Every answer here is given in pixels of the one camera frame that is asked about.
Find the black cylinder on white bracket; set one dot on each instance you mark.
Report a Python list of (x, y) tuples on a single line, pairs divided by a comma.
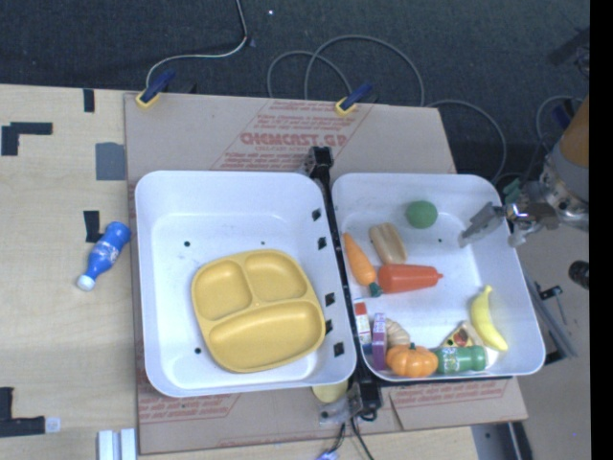
[(580, 274)]

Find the yellow divided plate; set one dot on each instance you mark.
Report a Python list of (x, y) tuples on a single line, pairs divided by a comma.
[(261, 326)]

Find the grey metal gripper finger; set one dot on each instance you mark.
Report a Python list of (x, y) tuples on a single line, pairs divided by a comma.
[(481, 223), (519, 236)]

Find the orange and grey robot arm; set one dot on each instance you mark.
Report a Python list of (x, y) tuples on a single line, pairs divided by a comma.
[(572, 142)]

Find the pizza slice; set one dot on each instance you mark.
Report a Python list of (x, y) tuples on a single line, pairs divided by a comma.
[(460, 337)]

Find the green bottle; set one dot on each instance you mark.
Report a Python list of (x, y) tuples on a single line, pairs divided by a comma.
[(460, 359)]

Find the yellow lemon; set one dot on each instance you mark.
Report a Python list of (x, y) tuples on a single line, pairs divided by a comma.
[(330, 392)]

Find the orange carrot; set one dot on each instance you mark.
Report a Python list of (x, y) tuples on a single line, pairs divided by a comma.
[(360, 264)]

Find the blue bottle white cap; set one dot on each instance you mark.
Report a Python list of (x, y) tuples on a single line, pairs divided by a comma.
[(105, 252)]

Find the yellow banana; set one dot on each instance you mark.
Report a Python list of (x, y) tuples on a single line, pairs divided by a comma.
[(484, 319)]

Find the red and white carton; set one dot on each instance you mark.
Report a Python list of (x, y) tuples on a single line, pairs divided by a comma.
[(362, 324)]

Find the tan croissant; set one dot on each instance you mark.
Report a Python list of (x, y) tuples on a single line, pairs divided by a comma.
[(397, 333)]

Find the orange pumpkin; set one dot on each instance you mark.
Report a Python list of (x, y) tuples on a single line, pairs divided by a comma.
[(412, 361)]

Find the thin black rod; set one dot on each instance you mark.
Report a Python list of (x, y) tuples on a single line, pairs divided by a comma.
[(335, 237)]

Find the green ball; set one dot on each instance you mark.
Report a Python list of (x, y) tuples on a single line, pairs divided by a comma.
[(421, 214)]

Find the orange squeeze bottle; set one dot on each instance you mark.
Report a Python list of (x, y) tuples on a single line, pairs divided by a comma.
[(407, 278)]

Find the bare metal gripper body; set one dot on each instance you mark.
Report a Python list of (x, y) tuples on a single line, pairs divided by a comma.
[(551, 209)]

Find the tan bread bun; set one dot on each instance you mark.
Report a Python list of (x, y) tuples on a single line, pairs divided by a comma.
[(389, 243)]

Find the white plastic tray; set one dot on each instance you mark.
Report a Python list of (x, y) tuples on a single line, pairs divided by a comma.
[(460, 276), (172, 343)]

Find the purple carton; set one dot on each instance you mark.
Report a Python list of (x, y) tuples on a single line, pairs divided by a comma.
[(379, 343)]

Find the brown cardboard board red print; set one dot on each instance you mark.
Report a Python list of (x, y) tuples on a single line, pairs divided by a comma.
[(201, 132)]

